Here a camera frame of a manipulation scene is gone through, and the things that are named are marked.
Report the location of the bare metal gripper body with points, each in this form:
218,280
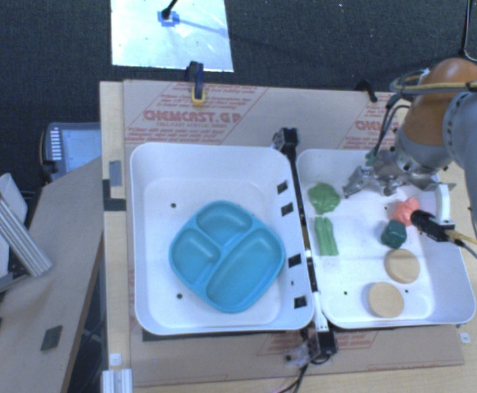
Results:
390,166

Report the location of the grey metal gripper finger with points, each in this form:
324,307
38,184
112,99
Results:
355,182
388,186

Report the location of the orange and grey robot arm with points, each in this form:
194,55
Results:
472,129

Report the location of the pink toy food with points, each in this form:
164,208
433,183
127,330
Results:
403,212

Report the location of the green broccoli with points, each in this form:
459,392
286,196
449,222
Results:
323,198

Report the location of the dark green cube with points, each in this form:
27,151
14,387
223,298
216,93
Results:
393,235

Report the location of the green asparagus bundle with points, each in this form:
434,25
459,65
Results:
325,236

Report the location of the thin black and white rod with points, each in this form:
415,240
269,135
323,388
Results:
302,215

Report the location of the white plastic tray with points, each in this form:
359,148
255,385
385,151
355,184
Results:
361,260
160,236

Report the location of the brown cardboard board red print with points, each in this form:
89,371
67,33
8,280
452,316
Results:
316,113

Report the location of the tan round biscuit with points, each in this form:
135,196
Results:
385,300
401,265

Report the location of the blue divided plate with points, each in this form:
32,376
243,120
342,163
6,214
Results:
226,256

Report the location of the black cylinder on white bracket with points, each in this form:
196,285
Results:
427,221

